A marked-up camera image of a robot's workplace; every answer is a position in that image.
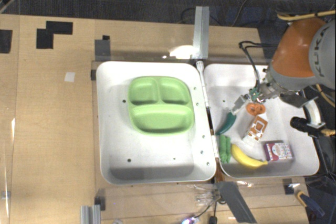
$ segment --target snack package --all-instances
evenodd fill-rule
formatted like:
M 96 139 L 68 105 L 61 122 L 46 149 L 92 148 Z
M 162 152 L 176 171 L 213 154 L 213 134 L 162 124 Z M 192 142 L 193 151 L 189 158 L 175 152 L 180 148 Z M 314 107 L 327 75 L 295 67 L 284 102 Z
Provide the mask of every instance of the snack package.
M 250 146 L 254 146 L 256 142 L 259 142 L 263 137 L 267 124 L 268 121 L 265 113 L 257 115 L 247 130 L 247 134 L 243 138 L 243 141 Z
M 289 144 L 283 141 L 265 143 L 264 151 L 266 154 L 266 160 L 269 162 L 293 159 L 293 154 Z

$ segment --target green vegetable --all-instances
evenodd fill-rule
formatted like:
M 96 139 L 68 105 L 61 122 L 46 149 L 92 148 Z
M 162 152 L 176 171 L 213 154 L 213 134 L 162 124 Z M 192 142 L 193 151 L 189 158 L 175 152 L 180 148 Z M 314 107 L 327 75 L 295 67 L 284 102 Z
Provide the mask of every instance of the green vegetable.
M 237 116 L 233 115 L 231 112 L 227 114 L 226 121 L 223 124 L 222 127 L 219 128 L 218 132 L 216 135 L 221 135 L 224 134 L 226 131 L 228 131 L 232 125 L 235 123 Z
M 222 163 L 229 163 L 231 159 L 231 138 L 225 135 L 219 136 L 219 157 Z

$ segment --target metal bar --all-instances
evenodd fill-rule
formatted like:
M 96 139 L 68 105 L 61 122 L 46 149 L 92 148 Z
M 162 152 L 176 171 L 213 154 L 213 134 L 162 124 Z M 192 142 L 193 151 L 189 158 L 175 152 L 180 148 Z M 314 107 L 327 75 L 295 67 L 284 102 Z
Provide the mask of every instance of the metal bar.
M 80 208 L 80 223 L 101 224 L 100 205 L 94 205 L 92 207 L 82 206 Z
M 257 223 L 234 182 L 218 182 L 216 186 L 238 223 Z
M 209 52 L 209 7 L 196 7 L 193 59 L 207 59 Z

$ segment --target glass panel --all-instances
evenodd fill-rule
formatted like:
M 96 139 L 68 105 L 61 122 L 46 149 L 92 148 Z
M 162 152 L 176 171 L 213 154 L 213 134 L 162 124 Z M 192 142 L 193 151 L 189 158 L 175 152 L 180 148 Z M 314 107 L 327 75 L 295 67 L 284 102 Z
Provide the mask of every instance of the glass panel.
M 19 49 L 19 16 L 0 14 L 0 223 L 9 223 Z

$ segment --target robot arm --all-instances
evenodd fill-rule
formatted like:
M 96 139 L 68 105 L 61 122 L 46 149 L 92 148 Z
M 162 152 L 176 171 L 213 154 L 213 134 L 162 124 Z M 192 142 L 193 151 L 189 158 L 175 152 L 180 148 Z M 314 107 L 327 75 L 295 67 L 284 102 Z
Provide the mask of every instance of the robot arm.
M 335 20 L 318 18 L 292 23 L 282 37 L 255 101 L 280 98 L 297 107 L 296 92 L 313 84 L 335 89 Z

